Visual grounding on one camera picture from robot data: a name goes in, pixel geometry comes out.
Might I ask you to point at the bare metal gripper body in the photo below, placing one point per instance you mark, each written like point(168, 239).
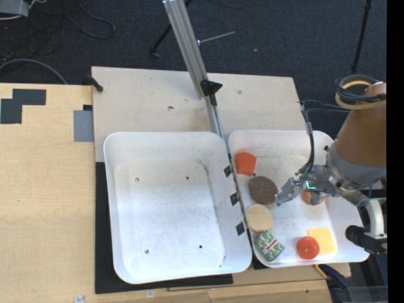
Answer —
point(320, 183)

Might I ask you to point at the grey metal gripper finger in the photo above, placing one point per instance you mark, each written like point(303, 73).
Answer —
point(285, 198)
point(289, 185)

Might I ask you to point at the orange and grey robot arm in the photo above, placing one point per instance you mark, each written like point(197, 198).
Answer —
point(363, 137)

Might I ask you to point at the orange round fruit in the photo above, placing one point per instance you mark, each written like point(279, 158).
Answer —
point(312, 199)

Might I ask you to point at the brown round biscuit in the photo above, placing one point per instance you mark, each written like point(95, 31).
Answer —
point(262, 190)

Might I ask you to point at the white plastic tray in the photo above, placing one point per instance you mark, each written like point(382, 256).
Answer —
point(293, 223)
point(170, 207)

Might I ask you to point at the beige round biscuit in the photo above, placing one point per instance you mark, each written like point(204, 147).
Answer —
point(259, 218)

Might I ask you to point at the orange tapered block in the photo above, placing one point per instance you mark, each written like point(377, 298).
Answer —
point(245, 163)

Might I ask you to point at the green pea can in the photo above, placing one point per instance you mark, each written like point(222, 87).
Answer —
point(269, 245)

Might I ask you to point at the yellow cheese slice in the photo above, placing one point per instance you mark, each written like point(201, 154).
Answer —
point(326, 237)

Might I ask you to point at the red round tomato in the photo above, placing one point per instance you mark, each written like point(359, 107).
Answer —
point(307, 248)

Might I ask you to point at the pale wood board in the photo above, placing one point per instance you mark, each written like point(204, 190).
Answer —
point(151, 106)

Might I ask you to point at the black cylinder on white bracket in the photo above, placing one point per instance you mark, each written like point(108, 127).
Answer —
point(372, 223)

